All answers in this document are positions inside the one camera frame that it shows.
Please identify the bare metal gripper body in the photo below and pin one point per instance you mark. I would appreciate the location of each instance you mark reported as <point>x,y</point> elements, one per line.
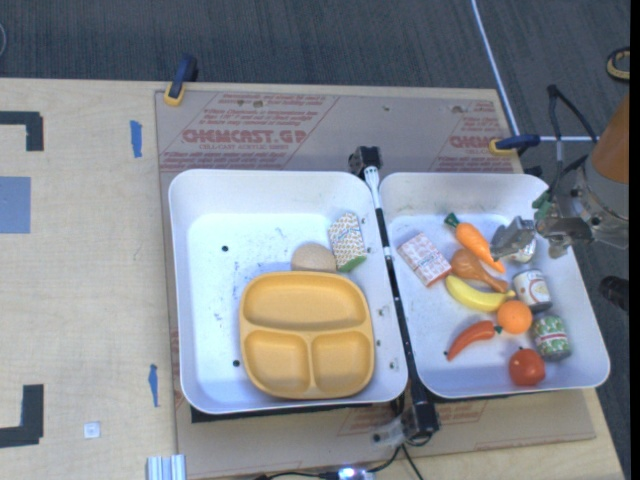
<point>575,228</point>

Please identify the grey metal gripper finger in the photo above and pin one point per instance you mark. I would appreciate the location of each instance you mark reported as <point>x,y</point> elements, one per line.
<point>558,250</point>
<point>512,238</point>

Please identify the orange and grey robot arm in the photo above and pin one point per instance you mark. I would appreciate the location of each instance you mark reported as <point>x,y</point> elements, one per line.
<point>611,148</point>

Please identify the orange carrot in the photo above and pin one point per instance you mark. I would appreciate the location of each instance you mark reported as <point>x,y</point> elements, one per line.
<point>474,240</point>

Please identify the white soup can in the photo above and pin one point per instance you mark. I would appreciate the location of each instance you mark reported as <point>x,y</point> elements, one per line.
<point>532,289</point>

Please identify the brown chicken drumstick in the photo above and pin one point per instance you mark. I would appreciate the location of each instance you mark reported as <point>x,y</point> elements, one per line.
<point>467,265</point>

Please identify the yellow banana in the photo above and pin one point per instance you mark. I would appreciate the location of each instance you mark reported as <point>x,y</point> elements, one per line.
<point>472,297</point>

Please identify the orange fruit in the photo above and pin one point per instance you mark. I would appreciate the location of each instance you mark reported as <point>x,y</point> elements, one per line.
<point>514,317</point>

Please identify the green peas can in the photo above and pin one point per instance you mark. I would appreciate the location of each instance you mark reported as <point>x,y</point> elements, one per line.
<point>551,338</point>

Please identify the orange and white packet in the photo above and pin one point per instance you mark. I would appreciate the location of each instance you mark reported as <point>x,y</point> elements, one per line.
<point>424,259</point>

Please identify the orange chili pepper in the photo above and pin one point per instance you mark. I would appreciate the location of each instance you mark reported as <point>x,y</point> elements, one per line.
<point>470,338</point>

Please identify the white plastic tray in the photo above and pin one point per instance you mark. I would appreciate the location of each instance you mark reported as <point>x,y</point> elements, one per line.
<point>435,328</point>
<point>215,278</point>

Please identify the red tomato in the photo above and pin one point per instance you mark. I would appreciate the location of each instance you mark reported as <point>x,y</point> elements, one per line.
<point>526,368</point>

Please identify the thin black and white rod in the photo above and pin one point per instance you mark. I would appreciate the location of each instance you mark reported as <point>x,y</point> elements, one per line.
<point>392,273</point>

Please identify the orange white green carton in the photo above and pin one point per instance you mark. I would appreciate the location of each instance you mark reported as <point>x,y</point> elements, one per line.
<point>347,242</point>

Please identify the beige round bread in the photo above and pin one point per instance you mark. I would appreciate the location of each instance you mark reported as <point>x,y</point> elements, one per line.
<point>312,259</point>

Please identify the brown cardboard board red print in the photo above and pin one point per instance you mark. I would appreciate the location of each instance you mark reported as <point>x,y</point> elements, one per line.
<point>325,118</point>

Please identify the yellow divided plate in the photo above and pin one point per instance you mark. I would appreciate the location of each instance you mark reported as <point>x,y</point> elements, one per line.
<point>305,333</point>

